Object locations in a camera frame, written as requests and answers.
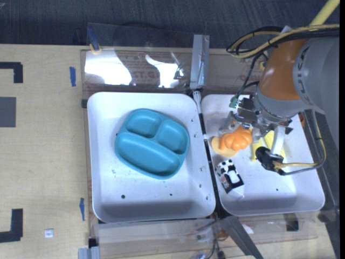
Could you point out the white plastic tray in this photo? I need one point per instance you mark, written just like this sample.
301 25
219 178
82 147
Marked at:
151 198
269 196

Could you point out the black cylinder on white bracket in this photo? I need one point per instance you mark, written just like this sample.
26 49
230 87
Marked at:
268 158

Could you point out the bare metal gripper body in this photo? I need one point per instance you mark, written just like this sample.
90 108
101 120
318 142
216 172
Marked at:
246 112

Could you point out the pale yellow round biscuit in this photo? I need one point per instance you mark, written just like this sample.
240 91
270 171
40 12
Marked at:
219 148

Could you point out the blue divided plate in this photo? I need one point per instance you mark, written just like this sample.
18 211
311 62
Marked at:
151 150

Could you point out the orange toy bread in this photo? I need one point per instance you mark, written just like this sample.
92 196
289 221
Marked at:
237 140

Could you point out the black and white milk carton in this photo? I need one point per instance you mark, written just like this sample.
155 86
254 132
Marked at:
229 175

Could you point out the yellow toy corn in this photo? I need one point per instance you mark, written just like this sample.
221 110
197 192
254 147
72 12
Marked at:
269 140

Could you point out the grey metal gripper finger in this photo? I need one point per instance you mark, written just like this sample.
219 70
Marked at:
227 123
260 133

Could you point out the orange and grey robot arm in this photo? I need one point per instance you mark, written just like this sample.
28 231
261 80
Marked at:
302 71

